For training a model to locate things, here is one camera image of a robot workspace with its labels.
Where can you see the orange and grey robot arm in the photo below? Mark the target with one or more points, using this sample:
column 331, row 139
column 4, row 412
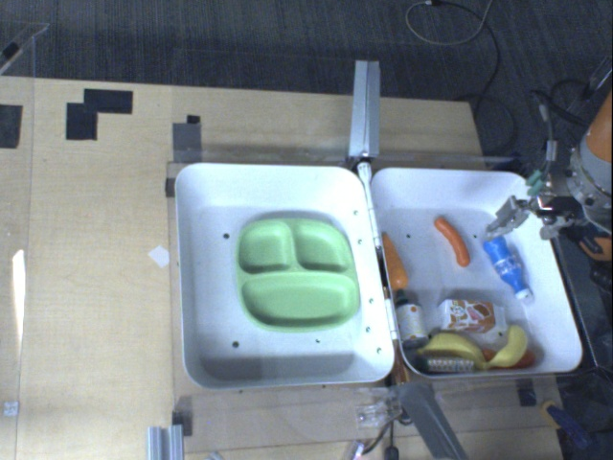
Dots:
column 601, row 134

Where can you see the orange carrot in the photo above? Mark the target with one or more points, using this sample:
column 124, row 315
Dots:
column 395, row 264

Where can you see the blue plastic bottle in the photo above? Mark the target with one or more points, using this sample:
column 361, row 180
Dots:
column 505, row 264

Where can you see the small orange-label bottle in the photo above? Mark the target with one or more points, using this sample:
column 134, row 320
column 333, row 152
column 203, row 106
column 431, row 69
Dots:
column 411, row 321

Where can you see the orange sausage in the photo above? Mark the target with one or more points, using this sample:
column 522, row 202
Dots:
column 454, row 240

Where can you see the yellow banana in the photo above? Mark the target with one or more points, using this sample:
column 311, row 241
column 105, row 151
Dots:
column 452, row 343
column 515, row 345

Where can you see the white and brown carton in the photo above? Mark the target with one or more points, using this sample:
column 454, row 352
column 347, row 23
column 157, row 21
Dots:
column 467, row 315

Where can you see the white plastic tray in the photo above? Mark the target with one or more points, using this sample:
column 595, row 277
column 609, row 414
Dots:
column 215, row 257
column 541, row 305

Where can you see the green divided plate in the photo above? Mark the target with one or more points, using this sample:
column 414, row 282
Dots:
column 297, row 295

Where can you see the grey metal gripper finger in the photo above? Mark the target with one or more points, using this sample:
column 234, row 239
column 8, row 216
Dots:
column 504, row 211
column 519, row 218

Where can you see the red sausage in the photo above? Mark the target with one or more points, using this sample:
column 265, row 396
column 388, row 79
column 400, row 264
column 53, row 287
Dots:
column 528, row 358

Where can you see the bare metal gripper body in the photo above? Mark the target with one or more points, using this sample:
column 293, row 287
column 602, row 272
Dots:
column 565, row 209

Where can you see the dark patterned can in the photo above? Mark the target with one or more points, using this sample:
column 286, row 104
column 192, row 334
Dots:
column 447, row 365

